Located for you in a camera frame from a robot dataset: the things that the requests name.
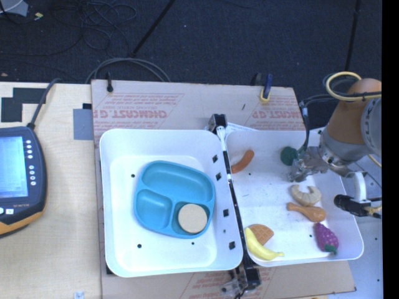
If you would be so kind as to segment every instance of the round cookie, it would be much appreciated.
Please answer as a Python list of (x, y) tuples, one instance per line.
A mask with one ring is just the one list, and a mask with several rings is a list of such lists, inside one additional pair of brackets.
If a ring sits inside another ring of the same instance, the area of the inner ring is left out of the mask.
[(179, 211), (178, 222), (183, 230), (191, 234), (197, 234), (205, 228), (208, 216), (201, 206), (186, 204)]

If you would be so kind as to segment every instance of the handheld controller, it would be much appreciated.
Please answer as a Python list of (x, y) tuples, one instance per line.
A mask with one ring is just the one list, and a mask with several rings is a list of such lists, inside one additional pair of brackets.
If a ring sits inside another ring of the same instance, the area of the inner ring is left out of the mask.
[(0, 128), (0, 237), (38, 219), (47, 202), (42, 148), (26, 126)]

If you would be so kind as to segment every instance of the yellow cable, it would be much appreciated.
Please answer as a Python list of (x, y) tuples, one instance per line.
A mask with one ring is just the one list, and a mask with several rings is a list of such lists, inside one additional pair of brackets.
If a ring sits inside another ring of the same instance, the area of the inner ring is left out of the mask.
[(372, 155), (367, 155), (379, 168), (382, 168), (382, 164), (379, 163)]
[(381, 211), (382, 203), (377, 207), (368, 206), (368, 207), (364, 207), (364, 209), (372, 216), (375, 212)]
[(360, 101), (360, 100), (364, 100), (364, 99), (368, 100), (369, 98), (378, 98), (378, 97), (381, 97), (381, 94), (378, 94), (378, 95), (365, 95), (365, 96), (360, 95), (360, 96), (358, 96), (358, 97), (345, 97), (345, 96), (336, 94), (336, 93), (331, 89), (330, 83), (331, 83), (331, 81), (332, 81), (333, 79), (335, 79), (336, 77), (340, 77), (340, 76), (342, 76), (342, 75), (350, 75), (350, 76), (352, 76), (352, 77), (357, 78), (358, 80), (361, 80), (361, 79), (362, 79), (358, 74), (353, 73), (353, 72), (348, 72), (348, 71), (338, 72), (338, 73), (335, 73), (335, 74), (331, 75), (331, 76), (327, 79), (327, 81), (325, 82), (325, 88), (326, 88), (327, 92), (328, 92), (332, 97), (337, 98), (338, 100), (343, 100), (343, 101)]

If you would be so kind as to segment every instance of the toy banana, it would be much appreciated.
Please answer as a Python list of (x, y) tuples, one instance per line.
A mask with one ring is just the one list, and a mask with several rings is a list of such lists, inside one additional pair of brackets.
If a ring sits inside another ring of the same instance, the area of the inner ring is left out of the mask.
[(274, 252), (273, 250), (263, 246), (259, 241), (257, 241), (255, 234), (249, 227), (244, 229), (244, 233), (248, 250), (260, 259), (272, 260), (278, 256), (284, 256), (284, 252)]

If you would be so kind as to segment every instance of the toy bread slice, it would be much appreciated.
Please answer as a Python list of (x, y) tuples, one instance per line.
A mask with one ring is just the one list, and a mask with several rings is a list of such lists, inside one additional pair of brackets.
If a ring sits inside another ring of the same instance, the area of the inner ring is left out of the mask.
[(249, 228), (254, 233), (258, 242), (264, 245), (273, 235), (274, 232), (268, 226), (261, 224), (250, 225)]

